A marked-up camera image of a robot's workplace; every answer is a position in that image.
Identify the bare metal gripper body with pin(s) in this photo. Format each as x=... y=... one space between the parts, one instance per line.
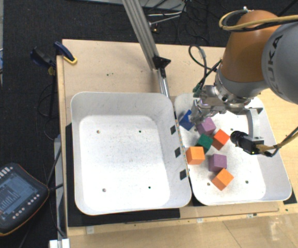
x=216 y=101

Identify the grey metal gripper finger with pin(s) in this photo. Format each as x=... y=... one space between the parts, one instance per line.
x=194 y=114
x=206 y=115

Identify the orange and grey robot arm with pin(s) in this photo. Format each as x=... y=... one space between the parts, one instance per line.
x=252 y=53

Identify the purple cube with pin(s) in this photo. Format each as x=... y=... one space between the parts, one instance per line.
x=217 y=162
x=206 y=126

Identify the blue cube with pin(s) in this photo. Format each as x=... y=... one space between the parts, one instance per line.
x=186 y=123

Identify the green cube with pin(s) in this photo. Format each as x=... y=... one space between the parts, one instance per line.
x=205 y=141

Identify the orange cube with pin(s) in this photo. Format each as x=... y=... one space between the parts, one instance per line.
x=221 y=138
x=222 y=179
x=195 y=155

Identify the white plastic tray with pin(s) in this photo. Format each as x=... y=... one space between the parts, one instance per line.
x=249 y=174
x=124 y=159

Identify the pale wood board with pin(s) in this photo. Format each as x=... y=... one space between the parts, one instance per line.
x=112 y=66

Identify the black cylinder on white bracket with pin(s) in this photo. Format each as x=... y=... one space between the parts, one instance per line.
x=248 y=142

